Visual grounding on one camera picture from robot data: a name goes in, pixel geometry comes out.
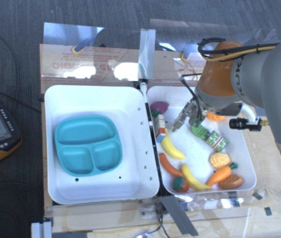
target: toy banana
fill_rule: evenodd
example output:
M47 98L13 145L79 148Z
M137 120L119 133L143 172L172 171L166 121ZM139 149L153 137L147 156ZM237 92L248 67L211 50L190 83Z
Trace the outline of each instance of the toy banana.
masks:
M168 134L167 134L167 130L166 130L166 136L163 138L163 140L161 141L161 145L164 148L164 150L166 151L166 153L168 153L171 157L181 160L184 159L186 156L183 154L183 152L181 152L180 150L178 150L173 143L171 142Z
M195 190L201 191L201 190L205 190L205 189L212 189L212 186L208 186L208 185L204 184L203 182L199 181L198 179L196 179L192 175L192 173L186 163L184 163L181 166L181 172L184 174L184 177L187 180L189 186L194 188Z

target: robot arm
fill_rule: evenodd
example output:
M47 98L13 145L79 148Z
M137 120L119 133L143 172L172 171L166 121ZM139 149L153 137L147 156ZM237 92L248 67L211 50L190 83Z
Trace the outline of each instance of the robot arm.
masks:
M206 56L201 47L219 42ZM187 103L173 124L172 131L182 126L186 117L198 126L207 112L236 116L240 112L247 119L232 119L231 128L259 131L262 121L252 115L245 104L263 108L277 148L281 152L281 42L243 47L224 39L203 40L199 52L207 62L193 98Z

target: teal divided plate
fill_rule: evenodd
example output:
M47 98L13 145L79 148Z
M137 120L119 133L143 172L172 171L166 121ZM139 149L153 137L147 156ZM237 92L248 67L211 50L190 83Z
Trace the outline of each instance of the teal divided plate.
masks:
M55 131L57 155L72 176L109 172L122 161L122 145L114 123L104 116L80 116L63 120Z

